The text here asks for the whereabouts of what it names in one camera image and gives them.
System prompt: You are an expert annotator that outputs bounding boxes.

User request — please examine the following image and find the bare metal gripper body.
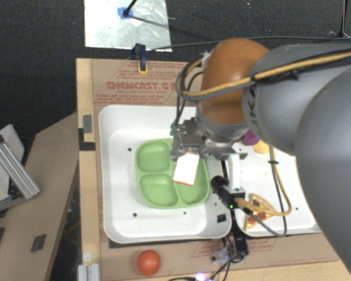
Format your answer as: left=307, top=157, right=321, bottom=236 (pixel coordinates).
left=173, top=118, right=248, bottom=160

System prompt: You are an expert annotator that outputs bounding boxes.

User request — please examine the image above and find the white and orange carton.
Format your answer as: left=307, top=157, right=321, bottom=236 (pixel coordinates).
left=171, top=153, right=200, bottom=186

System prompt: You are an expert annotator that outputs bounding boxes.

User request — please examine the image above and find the green divided plate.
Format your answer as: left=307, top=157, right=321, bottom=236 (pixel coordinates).
left=135, top=138, right=211, bottom=209

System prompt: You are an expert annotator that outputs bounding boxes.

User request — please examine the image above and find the purple toy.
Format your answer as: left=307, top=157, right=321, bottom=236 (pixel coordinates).
left=242, top=128, right=260, bottom=146

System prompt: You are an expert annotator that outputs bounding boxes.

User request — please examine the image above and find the white plastic tray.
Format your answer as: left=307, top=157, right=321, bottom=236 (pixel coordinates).
left=230, top=138, right=322, bottom=238
left=98, top=104, right=233, bottom=244

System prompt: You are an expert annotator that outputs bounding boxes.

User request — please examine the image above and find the pale yellow toy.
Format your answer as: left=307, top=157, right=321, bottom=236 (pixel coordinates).
left=252, top=140, right=271, bottom=156

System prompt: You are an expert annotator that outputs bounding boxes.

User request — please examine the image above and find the brown cardboard board red print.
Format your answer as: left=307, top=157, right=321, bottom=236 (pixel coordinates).
left=90, top=58, right=340, bottom=281

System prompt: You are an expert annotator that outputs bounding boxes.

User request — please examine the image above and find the pizza slice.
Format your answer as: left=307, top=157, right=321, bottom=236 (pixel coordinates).
left=243, top=193, right=276, bottom=232

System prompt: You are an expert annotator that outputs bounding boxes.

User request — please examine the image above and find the red orange ball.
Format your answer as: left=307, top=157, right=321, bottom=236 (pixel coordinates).
left=136, top=249, right=162, bottom=276

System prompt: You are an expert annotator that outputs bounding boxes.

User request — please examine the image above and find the black cylinder on white bracket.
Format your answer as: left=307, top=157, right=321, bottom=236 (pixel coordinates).
left=210, top=153, right=247, bottom=210

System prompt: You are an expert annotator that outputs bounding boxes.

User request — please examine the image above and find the black block with thin wires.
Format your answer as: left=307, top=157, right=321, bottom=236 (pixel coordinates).
left=232, top=229, right=249, bottom=258

